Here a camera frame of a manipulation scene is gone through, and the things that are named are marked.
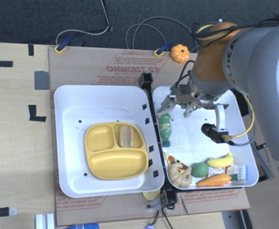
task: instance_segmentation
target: yellow divided plate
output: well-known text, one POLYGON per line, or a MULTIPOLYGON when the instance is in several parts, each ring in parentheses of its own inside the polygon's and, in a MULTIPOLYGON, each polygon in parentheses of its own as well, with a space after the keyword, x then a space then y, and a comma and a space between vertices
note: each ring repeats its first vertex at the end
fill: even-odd
POLYGON ((91 126, 85 136, 86 159, 94 176, 119 180, 139 176, 148 168, 148 153, 141 131, 130 123, 107 122, 91 126), (119 146, 123 126, 133 129, 131 147, 119 146))

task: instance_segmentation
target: cardboard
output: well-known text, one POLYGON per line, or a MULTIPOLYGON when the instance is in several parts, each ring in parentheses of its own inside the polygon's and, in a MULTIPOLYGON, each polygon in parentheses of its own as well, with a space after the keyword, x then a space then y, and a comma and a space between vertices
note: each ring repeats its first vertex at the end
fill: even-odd
MULTIPOLYGON (((192 60, 196 54, 191 53, 192 60)), ((54 121, 55 90, 67 84, 137 85, 141 73, 152 73, 152 90, 173 85, 184 64, 175 62, 169 52, 155 58, 151 51, 68 47, 56 54, 49 47, 49 72, 52 104, 54 148, 55 204, 57 226, 77 223, 106 222, 153 218, 155 211, 146 210, 142 194, 124 194, 93 198, 69 198, 58 181, 54 121)), ((184 73, 192 67, 190 63, 184 73)), ((168 216, 219 212, 249 208, 244 188, 178 193, 178 203, 168 216)))

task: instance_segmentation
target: dark background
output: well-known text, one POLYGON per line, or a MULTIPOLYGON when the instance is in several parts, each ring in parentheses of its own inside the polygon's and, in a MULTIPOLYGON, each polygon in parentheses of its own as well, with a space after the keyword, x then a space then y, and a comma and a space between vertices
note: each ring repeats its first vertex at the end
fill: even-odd
MULTIPOLYGON (((209 21, 243 24, 279 15, 279 0, 104 0, 111 31, 100 36, 76 35, 87 47, 126 48, 128 28, 143 20, 162 16, 180 21, 188 28, 193 23, 209 21)), ((167 41, 195 46, 190 33, 171 20, 154 19, 147 24, 162 32, 167 41)), ((102 31, 106 19, 100 0, 0 0, 0 42, 54 45, 64 30, 102 31)), ((130 30, 128 45, 134 29, 130 30)), ((59 42, 67 36, 64 34, 59 42)), ((162 37, 142 26, 134 49, 155 50, 163 45, 162 37)))

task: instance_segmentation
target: plastic bottle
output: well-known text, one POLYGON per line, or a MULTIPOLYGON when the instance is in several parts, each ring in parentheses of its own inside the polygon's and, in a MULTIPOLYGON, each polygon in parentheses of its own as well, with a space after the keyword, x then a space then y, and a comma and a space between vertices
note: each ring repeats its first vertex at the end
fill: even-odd
POLYGON ((98 223, 72 225, 67 229, 99 229, 98 223))
POLYGON ((159 118, 160 135, 162 138, 162 146, 169 147, 170 141, 169 137, 172 133, 172 127, 170 124, 171 117, 169 114, 163 114, 159 118))

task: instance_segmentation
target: green bottle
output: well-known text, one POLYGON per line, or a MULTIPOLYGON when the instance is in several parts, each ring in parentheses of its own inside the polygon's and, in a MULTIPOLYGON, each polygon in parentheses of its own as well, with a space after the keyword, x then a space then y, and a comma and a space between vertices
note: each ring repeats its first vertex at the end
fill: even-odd
POLYGON ((172 133, 172 127, 170 125, 170 115, 169 114, 163 114, 159 118, 159 127, 160 127, 160 135, 162 138, 162 146, 163 147, 169 147, 170 141, 169 137, 172 133))

